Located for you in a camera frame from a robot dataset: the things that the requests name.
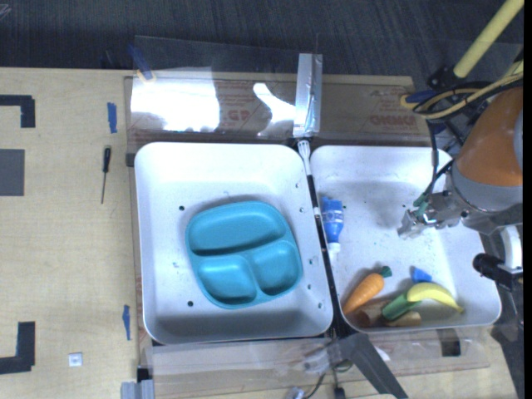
wooden table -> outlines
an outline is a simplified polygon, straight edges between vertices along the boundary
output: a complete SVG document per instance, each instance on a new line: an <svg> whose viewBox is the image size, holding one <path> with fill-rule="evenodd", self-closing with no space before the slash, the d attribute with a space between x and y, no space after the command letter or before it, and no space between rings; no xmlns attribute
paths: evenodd
<svg viewBox="0 0 532 399"><path fill-rule="evenodd" d="M15 355L17 323L36 324L35 365L30 372L0 375L1 398L118 398L121 383L135 380L139 351L124 116L124 78L132 74L0 68L0 94L33 96L37 123L23 129L19 108L0 106L0 149L25 150L24 196L0 197L0 357ZM117 106L115 134L107 102ZM101 204L106 145L113 154ZM488 336L485 350L487 368L399 381L411 397L515 397L499 344ZM69 366L74 352L82 353L79 367ZM375 394L366 381L343 386L349 397ZM280 389L218 397L285 394ZM314 397L333 397L332 389L322 387Z"/></svg>

toy kitchen sink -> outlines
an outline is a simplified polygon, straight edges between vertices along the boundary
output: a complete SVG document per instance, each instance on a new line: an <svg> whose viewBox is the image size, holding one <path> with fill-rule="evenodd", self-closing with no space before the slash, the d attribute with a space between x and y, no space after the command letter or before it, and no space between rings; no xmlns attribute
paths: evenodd
<svg viewBox="0 0 532 399"><path fill-rule="evenodd" d="M442 164L446 158L442 153ZM337 298L330 294L324 261L327 254L322 253L318 237L312 192L303 160L295 150L284 145L162 142L140 149L135 158L135 182L144 322L157 342L320 335L333 321L332 300L343 303L363 276L382 265L392 268L393 276L387 278L379 297L391 298L408 289L410 272L417 267L446 287L465 311L457 313L427 301L417 309L422 319L419 327L363 328L342 315L350 328L396 333L489 325L499 317L495 284L471 265L472 256L483 251L475 231L460 225L427 230L415 239L397 235L405 207L430 180L430 148L325 145L312 153L311 167L318 201L328 196L344 206L342 251L330 261ZM195 275L187 251L187 227L206 210L248 202L268 204L284 217L298 248L301 273L278 297L249 306L220 306L205 294L201 278ZM273 234L273 240L279 235ZM211 264L240 251L236 246L203 255L211 255L210 260L205 259ZM293 259L293 254L281 253L280 258L283 256ZM262 269L267 276L283 263L275 259ZM226 264L208 269L207 276L219 276L229 290L238 290L234 285L241 283L240 272L247 267ZM253 286L251 291L247 302L255 297Z"/></svg>

gray square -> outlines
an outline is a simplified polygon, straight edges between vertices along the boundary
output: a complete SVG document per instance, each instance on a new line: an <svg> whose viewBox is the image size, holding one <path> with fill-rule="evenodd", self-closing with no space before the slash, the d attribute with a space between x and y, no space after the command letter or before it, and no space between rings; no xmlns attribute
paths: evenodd
<svg viewBox="0 0 532 399"><path fill-rule="evenodd" d="M24 196L24 150L0 150L0 196Z"/></svg>

toy vegetable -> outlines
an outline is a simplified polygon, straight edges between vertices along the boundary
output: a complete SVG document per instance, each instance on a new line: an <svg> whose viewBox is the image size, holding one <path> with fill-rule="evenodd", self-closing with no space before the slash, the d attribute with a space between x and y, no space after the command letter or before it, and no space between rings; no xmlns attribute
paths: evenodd
<svg viewBox="0 0 532 399"><path fill-rule="evenodd" d="M392 270L384 266L380 273L367 275L351 293L342 307L343 314L348 314L374 298L384 288L384 278L392 276Z"/></svg>

sink basin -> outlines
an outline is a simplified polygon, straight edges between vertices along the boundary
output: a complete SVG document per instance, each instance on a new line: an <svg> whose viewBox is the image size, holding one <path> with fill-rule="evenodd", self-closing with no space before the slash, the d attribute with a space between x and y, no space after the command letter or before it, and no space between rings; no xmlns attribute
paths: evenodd
<svg viewBox="0 0 532 399"><path fill-rule="evenodd" d="M157 342L313 337L328 329L333 309L327 275L295 151L151 143L136 155L135 182L143 317ZM212 219L194 224L213 209L249 202L271 206L286 225L267 216L263 236L243 244L227 238L228 219L217 228L226 237L221 243ZM188 249L187 227L193 236ZM269 270L279 261L289 264Z"/></svg>

